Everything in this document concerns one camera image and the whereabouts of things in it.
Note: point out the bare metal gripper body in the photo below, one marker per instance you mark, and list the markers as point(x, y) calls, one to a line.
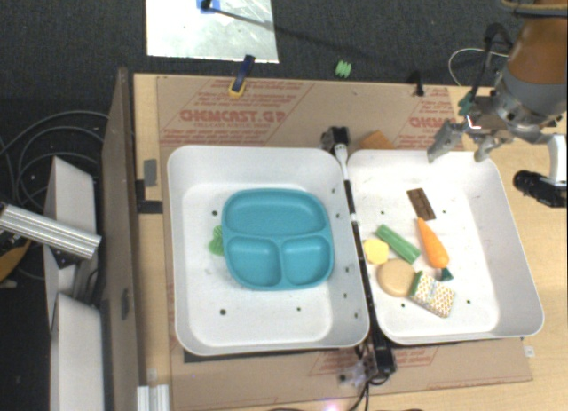
point(510, 121)

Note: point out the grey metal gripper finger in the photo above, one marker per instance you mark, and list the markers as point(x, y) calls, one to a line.
point(445, 140)
point(485, 146)

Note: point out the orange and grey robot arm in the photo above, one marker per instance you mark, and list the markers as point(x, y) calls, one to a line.
point(539, 49)

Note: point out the brown chocolate bar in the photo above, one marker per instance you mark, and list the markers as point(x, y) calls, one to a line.
point(421, 203)

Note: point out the orange flat slice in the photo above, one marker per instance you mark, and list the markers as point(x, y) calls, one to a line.
point(375, 141)

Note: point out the white plastic tray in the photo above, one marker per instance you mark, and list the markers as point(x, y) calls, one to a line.
point(199, 311)
point(479, 231)

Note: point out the orange carrot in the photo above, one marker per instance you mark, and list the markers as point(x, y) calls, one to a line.
point(431, 245)

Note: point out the thin black and white rod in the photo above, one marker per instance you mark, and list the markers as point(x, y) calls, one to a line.
point(350, 192)

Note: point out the green celery stick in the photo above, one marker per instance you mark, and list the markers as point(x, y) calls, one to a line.
point(397, 244)

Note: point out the green ribbed toy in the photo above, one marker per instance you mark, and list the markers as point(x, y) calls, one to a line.
point(343, 68)

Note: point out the yellow toy chip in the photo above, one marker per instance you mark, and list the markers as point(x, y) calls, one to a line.
point(375, 251)

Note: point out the tan round biscuit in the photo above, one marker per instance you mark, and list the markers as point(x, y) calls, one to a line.
point(394, 278)

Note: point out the blue divided plate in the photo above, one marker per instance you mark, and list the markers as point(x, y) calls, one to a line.
point(275, 223)

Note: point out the brown cardboard board red print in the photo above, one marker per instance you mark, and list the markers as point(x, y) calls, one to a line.
point(248, 112)

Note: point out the green toy lettuce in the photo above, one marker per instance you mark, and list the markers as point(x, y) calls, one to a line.
point(215, 244)

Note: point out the black cylinder on white bracket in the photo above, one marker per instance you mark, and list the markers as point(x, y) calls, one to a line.
point(542, 187)

